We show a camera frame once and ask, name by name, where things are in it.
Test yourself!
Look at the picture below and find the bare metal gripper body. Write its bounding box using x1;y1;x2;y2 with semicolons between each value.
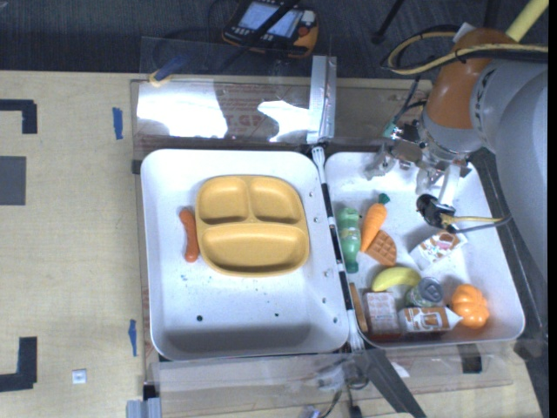
389;122;472;179

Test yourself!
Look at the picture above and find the orange carrot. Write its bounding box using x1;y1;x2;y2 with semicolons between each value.
359;192;392;253

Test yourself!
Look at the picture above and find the white carton with colourful print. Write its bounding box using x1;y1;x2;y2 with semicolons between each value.
408;229;469;272

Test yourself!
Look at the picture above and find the green bottle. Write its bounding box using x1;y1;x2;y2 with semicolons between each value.
334;206;363;274

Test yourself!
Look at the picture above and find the brown waffle biscuit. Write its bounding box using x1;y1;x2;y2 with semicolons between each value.
364;229;399;268

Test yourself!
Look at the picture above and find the white plastic tray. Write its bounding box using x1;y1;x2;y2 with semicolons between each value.
139;148;352;361
324;151;527;350

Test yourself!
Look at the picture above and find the yellow banana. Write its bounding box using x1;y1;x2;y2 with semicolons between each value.
371;266;422;293

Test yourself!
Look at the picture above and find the small green can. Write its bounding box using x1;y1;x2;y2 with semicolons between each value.
404;276;445;308

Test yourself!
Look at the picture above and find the orange pumpkin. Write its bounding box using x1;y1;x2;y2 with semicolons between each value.
449;283;491;330

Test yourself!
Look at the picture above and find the brown and white carton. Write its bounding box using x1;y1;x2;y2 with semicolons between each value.
397;306;464;334

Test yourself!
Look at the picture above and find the orange and white carton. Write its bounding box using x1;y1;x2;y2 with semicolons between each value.
362;291;403;341

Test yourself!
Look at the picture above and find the brown bread slice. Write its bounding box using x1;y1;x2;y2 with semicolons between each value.
349;282;369;334

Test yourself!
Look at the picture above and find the yellow divided plate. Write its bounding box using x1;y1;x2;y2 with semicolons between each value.
194;174;312;278

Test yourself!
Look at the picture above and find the orange sausage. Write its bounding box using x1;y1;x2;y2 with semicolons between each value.
178;207;201;264

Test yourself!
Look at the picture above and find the black cylinder on white bracket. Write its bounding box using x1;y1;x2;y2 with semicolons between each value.
415;163;463;231

